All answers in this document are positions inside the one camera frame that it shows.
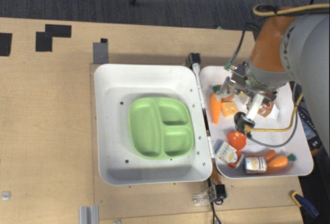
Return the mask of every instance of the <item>power cord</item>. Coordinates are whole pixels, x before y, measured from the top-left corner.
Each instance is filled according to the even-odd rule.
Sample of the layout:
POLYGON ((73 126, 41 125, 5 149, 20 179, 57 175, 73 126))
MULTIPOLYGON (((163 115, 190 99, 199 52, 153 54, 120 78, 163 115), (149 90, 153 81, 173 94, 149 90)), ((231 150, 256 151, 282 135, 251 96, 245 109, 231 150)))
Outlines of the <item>power cord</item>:
POLYGON ((222 222, 220 221, 220 219, 218 218, 217 214, 216 214, 216 211, 215 211, 215 206, 214 206, 214 203, 211 202, 211 208, 212 208, 212 212, 213 212, 213 224, 216 223, 216 220, 217 220, 217 224, 222 224, 222 222))
POLYGON ((244 130, 247 133, 250 133, 250 132, 285 132, 285 131, 288 131, 292 127, 294 114, 296 113, 296 111, 298 109, 298 106, 300 104, 300 101, 302 100, 303 96, 304 96, 304 94, 303 94, 303 92, 301 92, 298 99, 297 99, 297 101, 294 104, 293 111, 292 111, 292 114, 291 114, 290 124, 289 124, 288 127, 284 128, 284 129, 255 129, 255 128, 253 128, 253 127, 246 124, 246 125, 244 125, 244 130))
POLYGON ((251 141, 261 145, 261 146, 264 146, 264 147, 268 147, 268 148, 279 148, 279 147, 283 147, 284 145, 288 144, 290 142, 290 140, 292 140, 294 134, 295 134, 295 131, 297 130, 297 124, 298 124, 298 114, 297 112, 295 113, 295 123, 294 123, 294 127, 293 127, 293 131, 291 132, 291 135, 290 137, 285 141, 283 142, 282 144, 278 144, 278 145, 270 145, 270 144, 266 144, 266 143, 263 143, 263 142, 260 142, 254 138, 249 138, 251 141))
POLYGON ((230 58, 230 60, 227 62, 226 66, 225 66, 225 69, 228 70, 230 65, 233 64, 237 54, 239 53, 240 49, 241 49, 241 46, 242 46, 242 43, 243 43, 243 40, 244 40, 244 35, 245 35, 245 32, 247 29, 251 29, 252 31, 256 31, 256 32, 259 32, 260 31, 260 27, 257 25, 257 24, 254 24, 252 22, 246 22, 244 24, 244 27, 243 27, 243 30, 242 30, 242 35, 241 35, 241 39, 238 43, 238 46, 236 48, 236 50, 234 51, 232 57, 230 58))
POLYGON ((315 4, 301 7, 292 7, 288 9, 279 9, 276 6, 259 4, 253 7, 254 15, 261 17, 272 17, 283 15, 287 17, 296 17, 307 14, 329 14, 330 4, 315 4))

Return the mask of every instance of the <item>orange carrot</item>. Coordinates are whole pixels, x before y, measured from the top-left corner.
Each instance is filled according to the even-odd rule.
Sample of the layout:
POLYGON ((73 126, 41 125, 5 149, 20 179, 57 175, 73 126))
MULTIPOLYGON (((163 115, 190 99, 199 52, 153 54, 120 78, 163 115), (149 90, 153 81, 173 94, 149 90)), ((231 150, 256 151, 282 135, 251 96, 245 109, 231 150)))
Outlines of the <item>orange carrot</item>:
POLYGON ((249 154, 248 157, 264 157, 266 162, 268 163, 272 158, 276 156, 276 152, 274 150, 269 150, 268 152, 260 155, 249 154))
MULTIPOLYGON (((221 85, 213 86, 213 92, 216 93, 220 90, 221 85)), ((230 96, 223 98, 222 102, 230 102, 234 98, 235 94, 232 93, 230 96)))
POLYGON ((216 93, 213 93, 210 98, 210 106, 211 106, 211 113, 213 122, 218 124, 221 112, 221 103, 222 100, 218 101, 216 98, 216 93))
POLYGON ((284 155, 278 156, 267 163, 267 172, 284 168, 288 165, 289 161, 295 161, 295 156, 293 154, 290 154, 288 157, 284 155))

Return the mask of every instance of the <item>toy tomato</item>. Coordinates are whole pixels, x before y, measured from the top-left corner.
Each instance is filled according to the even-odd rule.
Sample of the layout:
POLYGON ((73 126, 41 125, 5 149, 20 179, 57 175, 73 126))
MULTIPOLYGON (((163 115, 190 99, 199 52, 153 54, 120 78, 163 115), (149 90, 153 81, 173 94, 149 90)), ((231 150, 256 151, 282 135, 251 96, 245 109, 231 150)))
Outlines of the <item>toy tomato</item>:
POLYGON ((236 150, 242 150, 246 145, 246 136, 239 131, 229 132, 227 138, 229 144, 236 150))

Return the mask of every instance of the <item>orange block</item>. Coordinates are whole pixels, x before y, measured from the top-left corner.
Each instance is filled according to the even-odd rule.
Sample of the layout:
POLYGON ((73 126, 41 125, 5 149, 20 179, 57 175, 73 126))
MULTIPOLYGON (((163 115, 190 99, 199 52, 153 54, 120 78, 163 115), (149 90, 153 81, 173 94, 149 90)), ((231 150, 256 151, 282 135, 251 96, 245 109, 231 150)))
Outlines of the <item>orange block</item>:
POLYGON ((225 118, 235 115, 238 108, 234 102, 222 102, 221 111, 225 118))

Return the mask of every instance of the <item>green plate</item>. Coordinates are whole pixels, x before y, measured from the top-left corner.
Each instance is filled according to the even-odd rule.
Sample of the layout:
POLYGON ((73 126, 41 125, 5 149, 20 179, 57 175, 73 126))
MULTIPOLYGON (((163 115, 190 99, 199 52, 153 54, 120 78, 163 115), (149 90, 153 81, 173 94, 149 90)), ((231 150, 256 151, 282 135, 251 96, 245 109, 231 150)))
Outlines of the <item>green plate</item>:
POLYGON ((140 156, 167 159, 184 156, 194 146, 187 107, 172 98, 140 98, 128 113, 130 142, 140 156))

